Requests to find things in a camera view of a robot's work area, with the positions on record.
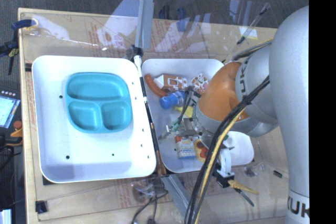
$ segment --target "wooden table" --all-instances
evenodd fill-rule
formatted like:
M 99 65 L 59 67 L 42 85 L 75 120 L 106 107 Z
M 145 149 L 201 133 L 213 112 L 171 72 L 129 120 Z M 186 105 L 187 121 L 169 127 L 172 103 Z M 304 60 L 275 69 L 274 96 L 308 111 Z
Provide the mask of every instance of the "wooden table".
M 41 55 L 121 57 L 123 49 L 134 43 L 137 18 L 29 8 L 18 10 L 18 20 L 32 17 L 39 21 L 38 28 L 19 31 L 27 223 L 130 223 L 136 210 L 144 203 L 131 187 L 131 182 L 136 180 L 134 178 L 44 185 L 39 167 L 31 66 Z M 181 50 L 191 54 L 195 52 L 199 57 L 206 52 L 211 58 L 224 60 L 246 29 L 195 23 L 189 24 L 187 31 L 181 33 L 175 30 L 175 24 L 176 21 L 172 20 L 153 20 L 151 43 L 158 50 L 145 53 L 144 60 L 165 57 L 162 52 L 178 58 Z M 247 39 L 249 46 L 272 39 L 275 32 L 276 29 L 272 28 L 255 28 Z M 103 52 L 92 44 L 113 46 L 115 50 Z M 206 49 L 200 48 L 200 44 L 206 44 Z M 251 197 L 257 201 L 256 207 L 248 206 L 232 189 L 222 189 L 214 182 L 203 204 L 206 210 L 202 223 L 267 218 L 270 218 L 268 223 L 283 223 L 288 169 L 280 131 L 275 129 L 251 141 L 255 160 L 249 169 L 256 171 L 258 176 L 247 177 L 246 167 L 236 167 L 235 173 L 242 183 L 260 192 L 258 197 Z M 273 170 L 281 172 L 282 178 L 274 176 Z M 179 175 L 188 191 L 192 190 L 196 174 Z M 36 202 L 39 201 L 46 201 L 47 212 L 36 212 Z M 152 210 L 153 205 L 148 206 L 139 215 L 139 223 L 146 223 Z M 181 223 L 183 217 L 170 195 L 159 201 L 155 218 L 158 223 Z

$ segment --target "black cable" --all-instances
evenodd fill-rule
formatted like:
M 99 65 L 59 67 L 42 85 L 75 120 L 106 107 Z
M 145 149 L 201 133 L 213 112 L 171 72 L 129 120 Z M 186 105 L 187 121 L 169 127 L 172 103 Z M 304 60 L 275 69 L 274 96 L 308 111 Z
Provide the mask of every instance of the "black cable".
M 191 96 L 190 93 L 192 93 L 192 91 L 188 91 L 187 94 L 185 95 L 185 99 L 184 99 L 184 104 L 183 104 L 183 108 L 182 108 L 182 112 L 181 112 L 181 115 L 178 117 L 178 122 L 177 124 L 180 124 L 181 121 L 182 121 L 182 118 L 183 118 L 183 115 L 185 113 L 185 111 L 187 110 L 189 104 L 190 104 L 190 101 L 191 101 Z
M 157 208 L 157 203 L 158 203 L 158 200 L 155 200 L 155 203 L 154 203 L 154 211 L 153 211 L 153 220 L 155 219 L 155 215 L 156 215 L 156 208 Z
M 258 95 L 258 93 L 264 89 L 267 85 L 269 84 L 269 76 L 267 76 L 267 78 L 257 87 L 255 88 L 249 95 L 245 96 L 243 98 L 243 100 L 235 107 L 233 108 L 230 113 L 224 118 L 224 120 L 220 123 L 219 127 L 217 128 L 214 137 L 211 141 L 211 144 L 209 146 L 208 149 L 208 153 L 205 159 L 205 162 L 200 170 L 200 173 L 198 174 L 191 198 L 190 198 L 190 202 L 188 204 L 188 208 L 184 217 L 184 223 L 185 224 L 191 224 L 193 217 L 198 215 L 199 209 L 201 207 L 202 201 L 204 199 L 204 195 L 205 195 L 205 191 L 202 193 L 202 196 L 199 199 L 199 203 L 196 209 L 196 212 L 194 212 L 194 207 L 195 207 L 195 203 L 196 203 L 196 199 L 197 199 L 197 195 L 198 195 L 198 191 L 199 188 L 201 186 L 202 180 L 203 180 L 203 176 L 205 171 L 208 169 L 208 165 L 211 159 L 211 155 L 213 154 L 213 150 L 215 148 L 215 145 L 217 144 L 218 141 L 218 137 L 220 136 L 220 134 L 223 132 L 223 130 L 229 125 L 229 123 L 231 122 L 231 120 L 234 119 L 234 117 L 241 112 L 247 105 L 249 105 L 251 103 L 251 101 Z M 214 170 L 215 164 L 213 165 L 213 167 L 211 167 L 211 174 Z M 209 184 L 210 178 L 208 178 L 208 181 L 206 182 L 206 188 Z
M 134 216 L 133 216 L 133 219 L 132 219 L 132 222 L 131 222 L 131 224 L 134 224 L 135 223 L 135 220 L 136 220 L 136 218 L 138 217 L 138 215 L 150 204 L 150 203 L 152 203 L 152 202 L 157 202 L 160 198 L 162 198 L 163 196 L 166 196 L 168 194 L 168 191 L 166 191 L 164 194 L 162 194 L 161 196 L 157 196 L 157 195 L 155 195 L 155 199 L 153 199 L 153 197 L 150 197 L 149 198 L 149 201 L 143 206 L 143 207 L 141 207 L 141 208 L 139 208 L 137 211 L 136 211 L 136 213 L 134 214 Z
M 247 48 L 246 50 L 243 50 L 241 51 L 240 53 L 236 54 L 236 55 L 233 55 L 231 57 L 231 61 L 237 61 L 239 60 L 240 58 L 245 58 L 245 57 L 248 57 L 250 56 L 251 54 L 254 54 L 257 50 L 261 49 L 261 48 L 264 48 L 266 46 L 269 46 L 272 44 L 272 40 L 270 41 L 266 41 L 266 42 L 263 42 L 261 44 L 258 44 L 256 46 L 253 46 L 251 48 Z
M 12 146 L 3 146 L 3 147 L 0 147 L 0 151 L 2 150 L 10 150 L 11 152 L 14 152 L 14 147 Z M 6 167 L 6 165 L 11 161 L 11 159 L 18 155 L 19 153 L 17 154 L 10 154 L 10 155 L 6 155 L 7 157 L 7 160 L 5 160 L 5 162 L 2 163 L 2 165 L 0 166 L 0 172 Z
M 0 207 L 0 212 L 2 210 L 5 210 L 5 209 L 10 209 L 12 208 L 15 204 L 21 202 L 24 200 L 21 199 L 19 201 L 15 201 L 15 198 L 13 197 L 13 180 L 14 180 L 14 175 L 15 175 L 15 172 L 13 173 L 12 175 L 12 178 L 11 178 L 11 181 L 10 181 L 10 194 L 7 193 L 7 188 L 8 186 L 6 185 L 3 185 L 3 186 L 0 186 L 0 205 L 5 205 L 3 207 Z

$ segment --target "clear plastic sheet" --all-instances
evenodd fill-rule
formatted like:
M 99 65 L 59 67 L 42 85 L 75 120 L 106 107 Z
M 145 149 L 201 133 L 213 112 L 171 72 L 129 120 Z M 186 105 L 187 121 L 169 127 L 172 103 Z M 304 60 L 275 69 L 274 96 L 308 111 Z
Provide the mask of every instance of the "clear plastic sheet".
M 20 54 L 25 80 L 23 87 L 27 92 L 26 111 L 29 114 L 35 195 L 36 200 L 44 200 L 48 204 L 48 212 L 39 214 L 38 219 L 43 222 L 113 211 L 116 216 L 126 214 L 127 221 L 130 221 L 135 209 L 153 196 L 153 179 L 66 184 L 50 184 L 43 179 L 39 168 L 31 67 L 34 60 L 42 55 L 127 58 L 127 49 L 135 44 L 140 0 L 99 0 L 97 5 L 105 6 L 102 14 L 85 7 L 84 13 L 83 10 L 81 13 L 59 11 L 57 1 L 60 0 L 55 0 L 54 10 L 46 10 L 40 4 L 34 6 L 36 8 L 19 9 L 19 19 L 37 22 L 33 27 L 20 30 Z M 271 25 L 274 24 L 267 3 L 221 0 L 218 10 L 200 12 L 195 7 L 195 0 L 154 0 L 151 44 L 149 49 L 144 49 L 142 60 L 194 58 L 227 62 L 240 51 L 273 37 L 274 28 L 258 26 L 267 25 L 265 21 L 268 19 L 272 20 Z M 231 223 L 285 215 L 288 171 L 279 130 L 268 137 L 254 138 L 252 143 L 254 161 L 244 167 L 234 167 L 234 170 L 248 186 L 264 188 L 268 185 L 259 198 L 255 198 L 257 206 L 250 208 L 232 189 L 222 189 L 213 181 L 204 203 L 201 223 Z M 282 178 L 276 177 L 274 170 L 279 171 Z M 196 176 L 197 172 L 179 174 L 189 193 Z M 158 202 L 163 223 L 165 220 L 166 223 L 183 223 L 184 216 L 178 212 L 170 195 Z M 150 215 L 150 212 L 144 211 L 143 214 Z

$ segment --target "electronic device screen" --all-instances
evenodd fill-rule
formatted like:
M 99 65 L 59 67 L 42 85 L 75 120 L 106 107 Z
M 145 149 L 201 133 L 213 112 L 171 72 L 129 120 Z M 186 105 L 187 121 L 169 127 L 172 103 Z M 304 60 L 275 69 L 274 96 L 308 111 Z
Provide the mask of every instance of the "electronic device screen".
M 0 127 L 9 128 L 19 104 L 19 99 L 0 95 Z

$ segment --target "blue plate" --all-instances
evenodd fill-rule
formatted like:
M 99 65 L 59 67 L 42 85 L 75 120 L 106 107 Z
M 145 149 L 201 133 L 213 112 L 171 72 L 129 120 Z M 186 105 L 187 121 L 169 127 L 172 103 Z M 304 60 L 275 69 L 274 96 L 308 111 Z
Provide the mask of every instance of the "blue plate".
M 119 132 L 132 120 L 130 92 L 117 75 L 75 73 L 68 79 L 65 92 L 69 121 L 81 132 Z

